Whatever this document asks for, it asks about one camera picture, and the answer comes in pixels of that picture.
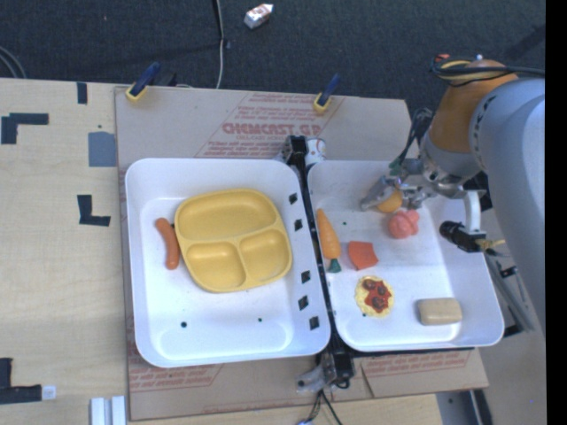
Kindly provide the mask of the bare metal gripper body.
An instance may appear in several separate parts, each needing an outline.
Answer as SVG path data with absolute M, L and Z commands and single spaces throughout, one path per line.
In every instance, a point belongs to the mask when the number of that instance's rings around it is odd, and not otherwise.
M 432 191 L 432 197 L 442 196 L 451 199 L 463 198 L 466 192 L 476 191 L 484 195 L 484 182 L 477 176 L 462 178 L 445 172 L 440 166 L 427 158 L 397 157 L 389 165 L 390 178 L 394 187 L 424 186 Z

